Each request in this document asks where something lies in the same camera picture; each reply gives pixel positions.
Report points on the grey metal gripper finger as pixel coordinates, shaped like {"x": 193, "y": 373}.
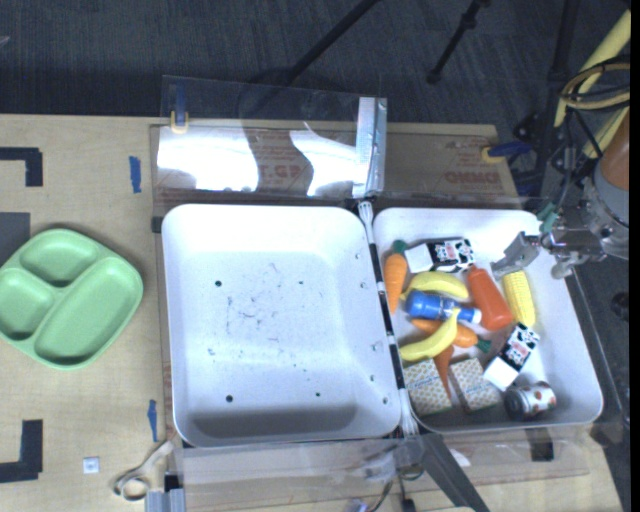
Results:
{"x": 563, "y": 268}
{"x": 517, "y": 252}

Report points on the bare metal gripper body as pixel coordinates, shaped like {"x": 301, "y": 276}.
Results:
{"x": 575, "y": 237}

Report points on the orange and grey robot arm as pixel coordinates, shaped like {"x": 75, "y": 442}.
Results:
{"x": 616, "y": 165}

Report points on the yellow corn cob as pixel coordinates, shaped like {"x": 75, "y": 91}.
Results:
{"x": 519, "y": 297}

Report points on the orange bottle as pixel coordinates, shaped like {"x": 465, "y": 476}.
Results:
{"x": 487, "y": 300}

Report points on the cow print milk carton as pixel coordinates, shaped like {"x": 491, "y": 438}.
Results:
{"x": 440, "y": 254}
{"x": 515, "y": 355}

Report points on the white plastic tray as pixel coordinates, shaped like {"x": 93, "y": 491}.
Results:
{"x": 280, "y": 320}
{"x": 560, "y": 350}

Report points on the yellow banana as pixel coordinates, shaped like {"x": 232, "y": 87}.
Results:
{"x": 432, "y": 344}
{"x": 440, "y": 283}

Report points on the orange carrot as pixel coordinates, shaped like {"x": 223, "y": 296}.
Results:
{"x": 466, "y": 337}
{"x": 444, "y": 365}
{"x": 395, "y": 275}

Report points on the blue and white bottle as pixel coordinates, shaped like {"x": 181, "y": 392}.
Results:
{"x": 430, "y": 306}

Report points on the brown cardboard board red print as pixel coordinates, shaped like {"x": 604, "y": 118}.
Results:
{"x": 440, "y": 165}

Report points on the small silver can red dots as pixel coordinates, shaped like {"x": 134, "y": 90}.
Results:
{"x": 530, "y": 400}

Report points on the yellow patterned white carton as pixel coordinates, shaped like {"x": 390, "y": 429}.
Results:
{"x": 474, "y": 385}
{"x": 425, "y": 390}

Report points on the green divided plate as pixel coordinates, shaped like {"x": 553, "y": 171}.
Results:
{"x": 75, "y": 305}

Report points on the small white square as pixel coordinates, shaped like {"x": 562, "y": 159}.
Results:
{"x": 91, "y": 465}

